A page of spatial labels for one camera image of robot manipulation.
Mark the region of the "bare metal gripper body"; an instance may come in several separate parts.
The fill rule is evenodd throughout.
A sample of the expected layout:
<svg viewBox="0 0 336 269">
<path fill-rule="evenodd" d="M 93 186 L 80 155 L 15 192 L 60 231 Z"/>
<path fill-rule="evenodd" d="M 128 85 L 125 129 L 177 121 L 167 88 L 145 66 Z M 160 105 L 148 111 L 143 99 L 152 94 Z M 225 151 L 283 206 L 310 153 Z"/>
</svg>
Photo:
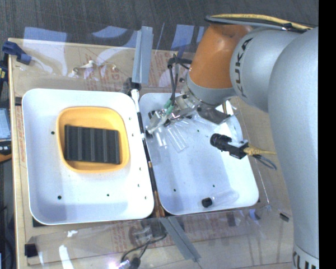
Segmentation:
<svg viewBox="0 0 336 269">
<path fill-rule="evenodd" d="M 178 122 L 185 117 L 191 116 L 201 106 L 201 101 L 193 94 L 181 94 L 171 96 L 163 105 L 163 108 L 156 111 L 159 124 Z"/>
</svg>

